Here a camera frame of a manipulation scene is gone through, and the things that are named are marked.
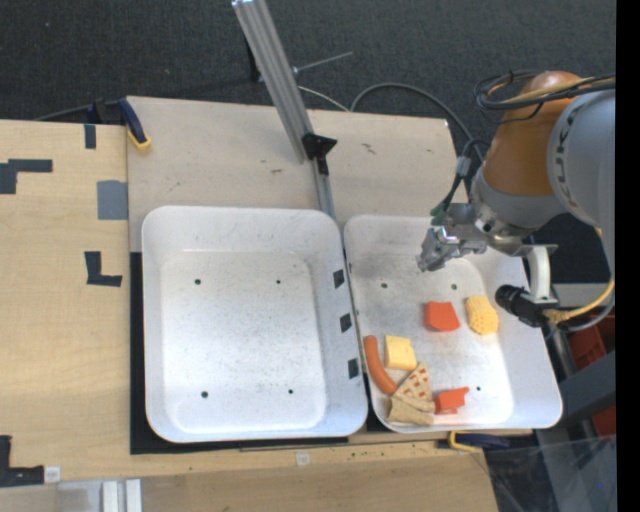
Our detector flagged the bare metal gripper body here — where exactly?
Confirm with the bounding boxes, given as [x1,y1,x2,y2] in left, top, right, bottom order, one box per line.
[438,201,532,258]

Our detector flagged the orange block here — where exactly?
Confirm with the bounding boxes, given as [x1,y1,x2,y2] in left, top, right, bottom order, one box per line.
[423,300,462,333]

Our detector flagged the yellow corn cob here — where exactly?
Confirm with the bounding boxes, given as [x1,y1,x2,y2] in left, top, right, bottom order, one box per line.
[464,294,501,336]

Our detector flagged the yellow cheese slice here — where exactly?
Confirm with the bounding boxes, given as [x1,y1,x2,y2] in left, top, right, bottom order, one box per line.
[383,334,419,372]

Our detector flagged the white plastic tray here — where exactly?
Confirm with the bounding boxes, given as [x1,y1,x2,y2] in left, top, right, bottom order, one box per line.
[141,204,370,445]
[342,213,565,435]

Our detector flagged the orange sausage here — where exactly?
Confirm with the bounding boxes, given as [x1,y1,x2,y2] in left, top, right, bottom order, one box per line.
[362,334,399,397]

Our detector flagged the pizza slice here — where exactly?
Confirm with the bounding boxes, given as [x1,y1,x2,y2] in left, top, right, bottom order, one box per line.
[391,361,437,414]

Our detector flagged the orange-red toy piece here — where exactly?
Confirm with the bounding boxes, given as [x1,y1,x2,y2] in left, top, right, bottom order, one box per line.
[433,385,472,416]

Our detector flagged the tan biscuit wedge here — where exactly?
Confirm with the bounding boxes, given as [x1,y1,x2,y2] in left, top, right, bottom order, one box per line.
[385,396,436,428]

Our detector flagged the black cylinder on white bracket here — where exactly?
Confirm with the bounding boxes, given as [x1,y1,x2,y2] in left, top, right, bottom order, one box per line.
[494,243,561,329]

